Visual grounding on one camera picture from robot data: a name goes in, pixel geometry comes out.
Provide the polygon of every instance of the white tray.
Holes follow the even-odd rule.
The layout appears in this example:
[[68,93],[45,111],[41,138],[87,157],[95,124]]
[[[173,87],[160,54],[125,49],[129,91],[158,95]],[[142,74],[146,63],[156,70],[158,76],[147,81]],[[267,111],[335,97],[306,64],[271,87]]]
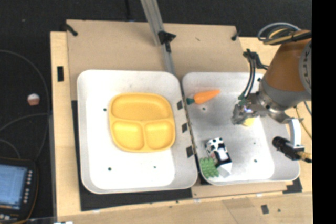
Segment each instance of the white tray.
[[[195,158],[179,81],[170,73],[156,71],[87,70],[77,80],[81,179],[93,193],[127,193],[189,188],[197,180]],[[130,153],[119,149],[109,129],[110,100],[125,92],[164,96],[171,104],[176,139],[167,150]]]
[[[258,78],[253,92],[258,90]],[[244,90],[249,73],[189,73],[183,78],[186,98],[201,91],[220,89],[220,94],[202,104],[187,106],[197,158],[208,157],[204,144],[222,137],[232,159],[232,174],[206,179],[213,185],[294,180],[300,173],[298,162],[285,157],[272,145],[275,136],[289,139],[285,125],[270,117],[256,118],[252,126],[233,125],[231,117],[238,96]]]

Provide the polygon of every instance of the green toy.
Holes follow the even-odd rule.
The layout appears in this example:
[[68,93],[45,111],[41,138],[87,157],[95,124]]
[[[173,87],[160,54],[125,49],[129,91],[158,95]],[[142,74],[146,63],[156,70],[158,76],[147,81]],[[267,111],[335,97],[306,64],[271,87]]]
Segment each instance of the green toy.
[[219,176],[219,172],[215,167],[215,162],[212,158],[201,158],[199,160],[199,164],[201,166],[202,173],[206,178]]

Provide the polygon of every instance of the carrot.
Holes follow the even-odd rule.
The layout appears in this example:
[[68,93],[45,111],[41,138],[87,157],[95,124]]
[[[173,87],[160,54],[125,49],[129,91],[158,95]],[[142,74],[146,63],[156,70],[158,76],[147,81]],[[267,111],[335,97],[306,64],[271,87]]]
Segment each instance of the carrot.
[[196,104],[203,104],[207,101],[209,101],[210,99],[212,99],[213,97],[215,97],[216,95],[218,95],[221,91],[220,90],[213,90],[213,91],[205,91],[205,92],[198,92],[194,95],[194,99],[190,99],[187,98],[189,100],[187,100],[188,104],[191,103],[196,103]]

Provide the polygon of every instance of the cable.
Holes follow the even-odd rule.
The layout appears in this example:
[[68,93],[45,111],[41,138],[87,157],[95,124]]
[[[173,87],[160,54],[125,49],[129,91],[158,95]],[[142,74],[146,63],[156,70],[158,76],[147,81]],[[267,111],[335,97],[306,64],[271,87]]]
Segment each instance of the cable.
[[250,85],[250,83],[251,83],[251,79],[252,79],[252,76],[253,76],[253,74],[252,74],[252,72],[253,72],[253,69],[252,69],[252,62],[251,62],[251,59],[250,59],[250,58],[248,58],[248,62],[249,62],[249,64],[250,64],[250,76],[249,76],[249,78],[248,78],[248,82],[247,82],[247,85],[246,85],[244,91],[241,93],[241,94],[244,96],[244,98],[246,98],[246,97],[245,97],[245,93],[247,92],[247,90],[248,90],[248,88],[249,88],[249,85]]
[[6,123],[4,126],[2,126],[0,128],[0,132],[2,130],[4,130],[5,128],[7,128],[8,126],[12,125],[15,122],[18,122],[18,121],[21,121],[21,120],[24,120],[24,119],[27,119],[27,118],[35,117],[35,116],[45,116],[45,115],[48,115],[48,113],[36,113],[36,114],[32,114],[32,115],[22,116],[21,118],[17,118],[15,120],[12,120],[12,121]]
[[[298,115],[298,118],[301,118],[301,116],[300,116],[300,114],[299,114],[298,107],[296,107],[295,110],[296,110],[296,113],[297,113],[297,115]],[[313,138],[312,138],[312,134],[308,131],[308,129],[307,129],[307,127],[304,125],[303,121],[301,122],[301,125],[302,125],[302,127],[304,128],[304,130],[306,131],[306,133],[309,135],[309,137],[310,137],[311,139],[313,139]]]
[[304,102],[304,105],[306,106],[306,108],[307,108],[307,110],[308,110],[309,114],[311,115],[311,110],[310,110],[310,108],[309,108],[309,106],[308,106],[308,104],[307,104],[307,102],[306,102],[306,101]]
[[256,62],[255,60],[252,61],[252,80],[251,80],[251,86],[250,86],[250,89],[248,90],[247,92],[247,95],[245,98],[248,98],[248,96],[250,95],[251,91],[252,91],[252,88],[253,88],[253,84],[254,84],[254,79],[256,77]]
[[[261,35],[266,30],[269,30],[270,32],[265,38],[262,38]],[[262,42],[268,42],[268,41],[271,41],[279,37],[288,36],[291,32],[298,31],[298,30],[301,30],[301,29],[293,24],[284,23],[284,22],[272,23],[272,24],[264,26],[258,32],[257,38]]]
[[48,132],[48,128],[49,128],[49,117],[50,117],[50,97],[49,97],[49,91],[48,91],[48,87],[47,87],[47,83],[43,77],[43,75],[41,74],[41,72],[38,70],[38,68],[31,62],[29,61],[26,57],[20,55],[20,54],[17,54],[16,52],[12,52],[12,51],[9,51],[9,50],[0,50],[1,53],[4,53],[4,54],[9,54],[9,55],[13,55],[13,56],[16,56],[22,60],[24,60],[25,62],[27,62],[28,64],[30,64],[33,69],[38,73],[39,77],[41,78],[41,81],[43,83],[43,86],[44,86],[44,89],[46,91],[46,99],[47,99],[47,124],[46,124],[46,129],[45,129],[45,132],[44,132],[44,136],[43,136],[43,139],[42,139],[42,143],[41,143],[41,146],[38,150],[38,153],[35,157],[35,161],[38,160],[41,152],[42,152],[42,149],[44,147],[44,144],[45,144],[45,141],[46,141],[46,138],[47,138],[47,132]]
[[12,143],[10,143],[10,142],[8,142],[8,141],[6,141],[6,140],[3,140],[3,139],[1,139],[1,138],[0,138],[0,142],[5,143],[5,144],[7,144],[8,146],[10,146],[10,147],[15,151],[17,157],[18,157],[19,159],[21,159],[21,155],[20,155],[19,151],[16,149],[16,147],[15,147]]

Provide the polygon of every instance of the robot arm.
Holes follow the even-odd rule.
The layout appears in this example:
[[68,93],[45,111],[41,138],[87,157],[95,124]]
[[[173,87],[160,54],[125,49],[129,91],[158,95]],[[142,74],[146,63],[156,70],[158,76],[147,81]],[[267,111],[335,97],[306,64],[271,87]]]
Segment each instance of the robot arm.
[[[299,122],[303,119],[293,119],[285,111],[300,102],[311,100],[311,32],[288,25],[270,25],[275,27],[271,37],[262,40],[266,45],[281,44],[269,67],[260,63],[255,52],[247,50],[243,54],[250,63],[250,79],[238,97],[232,123],[244,124],[248,118],[257,116],[269,116],[279,123],[287,123],[290,126],[291,141],[276,137],[273,145],[291,159],[310,162],[310,156],[302,154],[304,147],[300,145]],[[252,93],[256,68],[267,71],[259,80],[259,90]]]

